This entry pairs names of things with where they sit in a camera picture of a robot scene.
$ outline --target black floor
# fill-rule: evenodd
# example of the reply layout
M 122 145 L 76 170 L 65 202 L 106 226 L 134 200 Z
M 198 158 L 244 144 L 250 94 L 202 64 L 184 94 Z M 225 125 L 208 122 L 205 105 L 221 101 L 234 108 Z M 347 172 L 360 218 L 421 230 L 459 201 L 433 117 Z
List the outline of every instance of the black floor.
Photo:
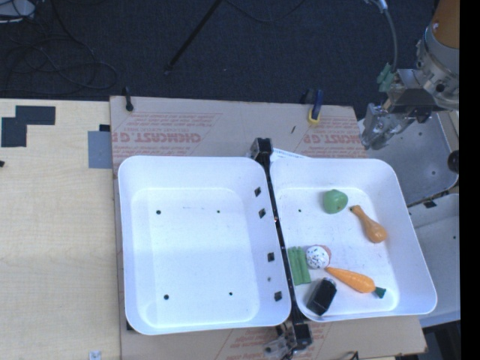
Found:
M 395 360 L 461 360 L 461 321 L 447 322 L 423 329 L 428 351 Z
M 322 89 L 324 104 L 361 119 L 384 99 L 377 75 L 394 60 L 386 15 L 364 0 L 223 0 L 168 76 L 217 0 L 27 1 L 32 16 L 0 16 L 3 98 L 103 101 L 128 86 L 136 96 L 298 103 Z M 435 1 L 386 0 L 399 68 L 413 68 Z

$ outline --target wooden surface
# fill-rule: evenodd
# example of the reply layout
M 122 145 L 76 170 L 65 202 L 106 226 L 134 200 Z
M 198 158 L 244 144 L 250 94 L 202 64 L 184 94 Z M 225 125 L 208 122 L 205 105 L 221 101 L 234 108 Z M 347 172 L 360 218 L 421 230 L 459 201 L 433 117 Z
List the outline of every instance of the wooden surface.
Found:
M 110 98 L 112 161 L 134 155 L 244 156 L 256 137 L 275 148 L 312 158 L 366 158 L 352 107 L 322 106 L 318 126 L 307 122 L 308 106 L 218 100 Z M 147 336 L 127 330 L 118 180 L 114 180 L 118 281 L 123 360 L 266 360 L 263 344 L 273 327 L 221 329 Z M 313 343 L 294 359 L 347 360 L 423 353 L 426 343 L 417 316 L 385 316 L 309 322 Z
M 89 169 L 87 149 L 110 106 L 0 100 L 0 117 L 16 105 L 56 120 L 0 148 L 0 358 L 120 359 L 112 170 Z

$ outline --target gray metal plate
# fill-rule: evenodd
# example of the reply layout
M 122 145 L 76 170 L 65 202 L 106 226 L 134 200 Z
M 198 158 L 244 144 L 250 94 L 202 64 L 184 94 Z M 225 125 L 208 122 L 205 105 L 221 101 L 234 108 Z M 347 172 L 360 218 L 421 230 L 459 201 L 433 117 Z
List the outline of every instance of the gray metal plate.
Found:
M 363 120 L 358 123 L 363 131 Z M 411 205 L 447 191 L 458 174 L 447 164 L 452 152 L 440 117 L 432 115 L 424 124 L 412 123 L 403 133 L 393 136 L 379 150 L 367 150 L 369 158 L 390 164 L 405 198 Z
M 88 168 L 112 169 L 112 137 L 110 132 L 88 132 Z

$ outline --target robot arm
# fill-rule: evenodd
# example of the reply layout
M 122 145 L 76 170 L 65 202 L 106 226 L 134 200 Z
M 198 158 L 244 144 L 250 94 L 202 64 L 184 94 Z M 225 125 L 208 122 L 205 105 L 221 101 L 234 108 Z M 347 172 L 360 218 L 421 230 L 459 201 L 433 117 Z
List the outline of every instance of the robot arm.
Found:
M 391 70 L 387 64 L 377 80 L 388 98 L 367 107 L 361 135 L 366 149 L 381 149 L 415 120 L 426 122 L 432 112 L 459 110 L 459 43 L 460 0 L 440 0 L 417 43 L 417 69 Z

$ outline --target wooden table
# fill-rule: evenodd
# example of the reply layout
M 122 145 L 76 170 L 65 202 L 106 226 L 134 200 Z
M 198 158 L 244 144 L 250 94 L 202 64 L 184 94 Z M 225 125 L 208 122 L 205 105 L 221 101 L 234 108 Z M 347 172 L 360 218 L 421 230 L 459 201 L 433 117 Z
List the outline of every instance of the wooden table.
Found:
M 89 132 L 110 124 L 110 103 L 4 99 L 0 117 L 15 117 L 17 106 L 55 107 L 55 124 L 28 125 L 26 147 L 0 148 L 1 357 L 80 360 L 101 351 L 102 360 L 120 359 L 113 171 L 90 168 L 88 149 Z M 347 347 L 361 357 L 425 351 L 416 316 L 371 325 L 367 334 L 361 320 L 332 323 L 322 359 Z M 192 359 L 200 347 L 210 359 L 205 339 L 221 346 L 236 332 L 171 335 L 156 359 Z M 370 348 L 370 335 L 381 345 Z

